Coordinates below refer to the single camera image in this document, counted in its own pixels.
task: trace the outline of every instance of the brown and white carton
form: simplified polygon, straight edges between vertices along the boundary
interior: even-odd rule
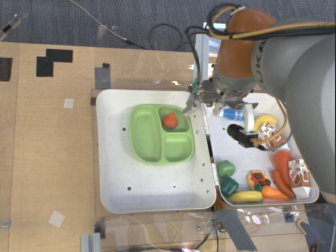
[[[297,159],[288,162],[290,186],[297,199],[309,197],[311,189],[310,174],[306,162]]]
[[[269,124],[268,122],[265,122],[258,130],[258,139],[264,140],[272,135],[274,135],[277,132],[277,129],[275,129],[274,125]],[[271,139],[270,141],[267,141],[265,143],[266,148],[275,148],[276,146],[281,145],[284,143],[286,138],[284,138],[281,134],[278,135],[277,137]],[[289,151],[288,144],[283,145],[277,151]]]

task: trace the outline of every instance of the gray carpet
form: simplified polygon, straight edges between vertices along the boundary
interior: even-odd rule
[[[104,25],[146,48],[148,32],[158,23],[179,30],[202,25],[207,13],[219,3],[233,2],[264,10],[276,19],[308,17],[335,21],[336,0],[74,0]],[[114,37],[85,12],[67,0],[0,0],[1,29],[16,13],[28,18],[5,41],[135,48]],[[172,50],[178,33],[161,27],[153,33],[157,49]],[[188,45],[183,50],[189,51]]]

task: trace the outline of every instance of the white tray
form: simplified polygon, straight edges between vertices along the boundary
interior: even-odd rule
[[[265,93],[252,93],[247,98],[244,99],[246,102],[258,102],[259,105],[255,109],[255,114],[267,113],[272,114],[277,117],[279,129],[282,126],[284,118],[282,113],[276,103],[276,100],[265,94]],[[209,128],[209,134],[213,149],[214,160],[216,163],[222,160],[229,160],[236,166],[236,172],[232,176],[239,184],[239,191],[249,190],[246,182],[246,175],[251,170],[260,170],[264,172],[270,180],[271,172],[275,169],[273,163],[274,152],[271,151],[260,151],[256,148],[244,148],[238,144],[237,141],[233,140],[227,134],[227,127],[230,124],[239,124],[244,126],[243,121],[232,121],[227,118],[221,118],[213,115],[213,108],[206,108],[207,123]],[[283,132],[284,136],[288,136],[290,133],[290,127],[287,126]],[[290,154],[293,159],[302,158],[300,151],[295,143],[294,137],[292,137],[288,145],[290,147]],[[222,195],[222,198],[230,205],[241,207],[241,206],[269,206],[269,205],[293,205],[299,203],[313,203],[319,197],[319,187],[310,173],[311,177],[311,191],[308,198],[303,199],[290,199],[288,201],[281,200],[264,200],[261,203],[255,204],[235,204],[230,202],[226,197]]]
[[[191,116],[195,152],[188,161],[149,165],[138,161],[130,147],[129,115],[135,106],[184,108],[188,97],[184,91],[144,90],[105,90],[98,95],[100,193],[107,210],[124,214],[206,209],[214,204],[216,190],[200,110]]]

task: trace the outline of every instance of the wooden table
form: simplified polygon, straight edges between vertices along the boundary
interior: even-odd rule
[[[36,77],[37,57],[47,48],[73,50],[73,62],[55,62],[54,77]],[[0,250],[79,251],[80,235],[93,233],[97,216],[113,217],[100,209],[95,193],[90,105],[95,68],[110,64],[113,88],[185,90],[193,57],[12,43],[0,43],[0,57],[13,59],[11,80],[0,82],[0,219],[11,219],[10,228],[0,228]],[[73,99],[73,108],[64,108],[66,99]],[[49,223],[54,211],[65,216],[60,227]],[[278,242],[262,236],[254,241],[265,249]],[[225,242],[227,251],[235,251]],[[287,236],[280,247],[307,251],[300,233]],[[215,250],[215,241],[204,249]]]

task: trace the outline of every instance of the blue bottle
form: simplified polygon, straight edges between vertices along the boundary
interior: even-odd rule
[[[219,114],[220,117],[227,117],[231,120],[244,120],[244,114],[242,110],[234,110],[232,108],[222,109]]]

